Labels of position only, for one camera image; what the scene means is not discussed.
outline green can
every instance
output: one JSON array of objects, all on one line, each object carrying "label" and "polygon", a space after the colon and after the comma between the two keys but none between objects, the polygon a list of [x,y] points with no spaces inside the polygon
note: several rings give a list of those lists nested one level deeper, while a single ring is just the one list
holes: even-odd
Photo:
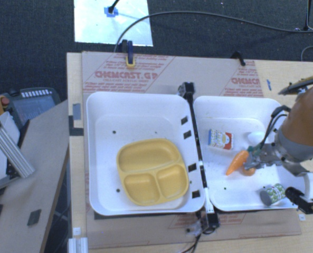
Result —
[{"label": "green can", "polygon": [[285,188],[277,183],[274,186],[267,187],[260,192],[262,202],[270,206],[275,202],[285,198]]}]

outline toy carrot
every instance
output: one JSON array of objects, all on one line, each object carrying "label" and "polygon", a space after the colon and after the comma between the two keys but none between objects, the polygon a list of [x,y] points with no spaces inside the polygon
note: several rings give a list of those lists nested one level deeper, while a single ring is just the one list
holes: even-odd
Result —
[{"label": "toy carrot", "polygon": [[256,168],[250,168],[249,170],[246,170],[243,166],[242,171],[245,176],[252,176],[255,174]]},{"label": "toy carrot", "polygon": [[237,155],[235,155],[234,159],[231,161],[228,170],[226,171],[226,175],[229,175],[233,171],[243,166],[243,163],[246,162],[249,156],[249,152],[247,150],[242,150]]}]

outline yellow plate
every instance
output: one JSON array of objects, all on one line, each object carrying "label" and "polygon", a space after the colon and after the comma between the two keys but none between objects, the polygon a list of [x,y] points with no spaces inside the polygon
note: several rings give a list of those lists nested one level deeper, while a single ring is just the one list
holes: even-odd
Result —
[{"label": "yellow plate", "polygon": [[138,141],[122,147],[117,168],[128,198],[137,205],[175,200],[188,190],[182,156],[167,139]]}]

